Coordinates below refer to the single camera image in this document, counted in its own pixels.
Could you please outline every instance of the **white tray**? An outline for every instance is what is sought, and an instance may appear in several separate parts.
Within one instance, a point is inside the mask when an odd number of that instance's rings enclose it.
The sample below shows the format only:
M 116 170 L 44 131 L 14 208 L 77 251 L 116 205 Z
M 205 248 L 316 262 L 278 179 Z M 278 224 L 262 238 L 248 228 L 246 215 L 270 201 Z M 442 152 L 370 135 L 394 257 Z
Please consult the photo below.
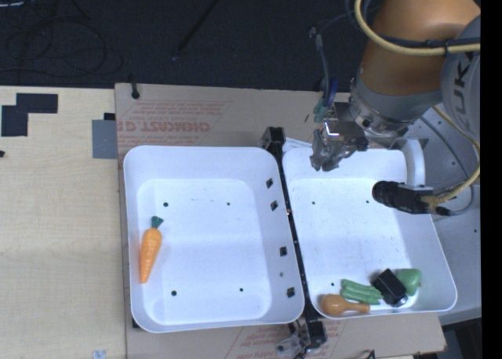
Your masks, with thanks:
M 258 147 L 133 148 L 124 160 L 131 309 L 149 332 L 296 320 L 304 294 L 278 166 Z M 162 246 L 147 283 L 140 242 Z
M 388 208 L 373 200 L 380 180 L 405 182 L 406 163 L 396 150 L 355 152 L 330 172 L 315 171 L 311 148 L 285 153 L 283 167 L 312 304 L 330 318 L 444 311 L 457 301 L 448 263 L 432 218 Z M 340 293 L 346 278 L 364 285 L 385 269 L 418 268 L 422 283 L 399 308 L 372 305 L 367 314 L 322 312 L 326 294 Z

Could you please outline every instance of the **dark background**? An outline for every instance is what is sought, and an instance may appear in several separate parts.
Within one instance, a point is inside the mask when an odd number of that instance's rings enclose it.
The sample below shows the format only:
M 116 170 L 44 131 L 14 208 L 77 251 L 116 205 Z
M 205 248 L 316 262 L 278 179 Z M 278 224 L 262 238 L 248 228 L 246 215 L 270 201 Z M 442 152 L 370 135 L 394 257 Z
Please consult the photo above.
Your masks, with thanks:
M 344 0 L 220 0 L 172 61 L 212 1 L 3 6 L 0 84 L 113 88 L 133 74 L 138 83 L 319 90 L 322 61 L 309 29 L 343 15 Z M 323 37 L 330 72 L 348 91 L 366 37 L 346 17 Z

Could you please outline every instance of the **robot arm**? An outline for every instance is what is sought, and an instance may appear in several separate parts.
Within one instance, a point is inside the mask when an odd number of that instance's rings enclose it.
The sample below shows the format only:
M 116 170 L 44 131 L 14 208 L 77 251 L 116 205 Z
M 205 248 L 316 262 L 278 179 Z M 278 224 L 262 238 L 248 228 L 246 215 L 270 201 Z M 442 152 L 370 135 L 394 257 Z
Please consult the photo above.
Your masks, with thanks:
M 315 108 L 322 127 L 315 131 L 312 166 L 335 169 L 369 143 L 400 148 L 409 126 L 439 103 L 478 148 L 481 9 L 472 0 L 383 0 L 369 27 L 363 1 L 355 0 L 355 20 L 369 40 L 348 101 L 325 98 Z M 446 201 L 416 185 L 392 190 L 384 198 L 385 185 L 378 183 L 373 196 L 414 213 Z M 409 204 L 395 203 L 398 192 Z

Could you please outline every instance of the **yellow cable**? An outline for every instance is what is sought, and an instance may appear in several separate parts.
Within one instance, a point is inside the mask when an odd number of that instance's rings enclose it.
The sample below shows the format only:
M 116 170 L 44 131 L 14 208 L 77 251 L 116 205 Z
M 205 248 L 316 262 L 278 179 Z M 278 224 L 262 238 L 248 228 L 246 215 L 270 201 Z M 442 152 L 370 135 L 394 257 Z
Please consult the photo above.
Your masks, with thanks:
M 446 115 L 444 112 L 439 110 L 439 108 L 437 108 L 436 106 L 432 107 L 432 109 L 434 111 L 436 111 L 439 115 L 441 115 L 441 117 L 443 117 L 443 119 L 445 119 L 449 124 L 451 124 L 451 126 L 456 128 L 457 130 L 459 130 L 455 126 L 455 124 L 453 123 L 453 121 L 450 119 L 450 117 L 448 115 Z M 424 203 L 428 203 L 432 208 L 435 208 L 437 205 L 446 203 L 447 201 L 456 197 L 462 190 L 464 190 L 466 187 L 469 187 L 478 178 L 479 174 L 481 173 L 481 162 L 480 162 L 481 148 L 479 146 L 479 143 L 476 142 L 475 140 L 473 140 L 471 137 L 469 137 L 465 133 L 463 133 L 463 132 L 461 132 L 461 133 L 474 145 L 474 147 L 476 149 L 476 153 L 478 154 L 478 166 L 477 166 L 476 170 L 472 173 L 472 175 L 469 176 L 469 178 L 467 178 L 465 180 L 465 182 L 463 182 L 458 187 L 453 188 L 449 193 L 444 194 L 442 196 L 423 196 L 420 199 Z
M 354 12 L 355 19 L 357 20 L 360 28 L 365 32 L 365 34 L 373 40 L 376 44 L 384 47 L 385 49 L 390 49 L 395 53 L 401 53 L 404 55 L 413 55 L 413 56 L 440 56 L 448 53 L 465 53 L 468 51 L 480 51 L 481 43 L 467 44 L 467 45 L 452 45 L 448 48 L 446 47 L 435 47 L 435 48 L 410 48 L 410 47 L 402 47 L 400 45 L 396 45 L 392 42 L 388 42 L 384 38 L 380 37 L 377 33 L 375 33 L 364 21 L 361 14 L 361 1 L 355 0 Z

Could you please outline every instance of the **toy carrot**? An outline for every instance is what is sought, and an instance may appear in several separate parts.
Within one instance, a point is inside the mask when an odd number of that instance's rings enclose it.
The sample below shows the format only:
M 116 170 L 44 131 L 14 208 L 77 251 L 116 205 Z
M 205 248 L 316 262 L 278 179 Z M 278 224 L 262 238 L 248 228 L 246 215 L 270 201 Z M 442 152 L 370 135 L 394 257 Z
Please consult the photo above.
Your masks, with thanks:
M 162 243 L 162 234 L 158 230 L 164 220 L 157 216 L 151 217 L 151 228 L 148 228 L 143 235 L 140 252 L 140 280 L 141 284 L 147 282 L 155 258 L 157 257 L 160 244 Z

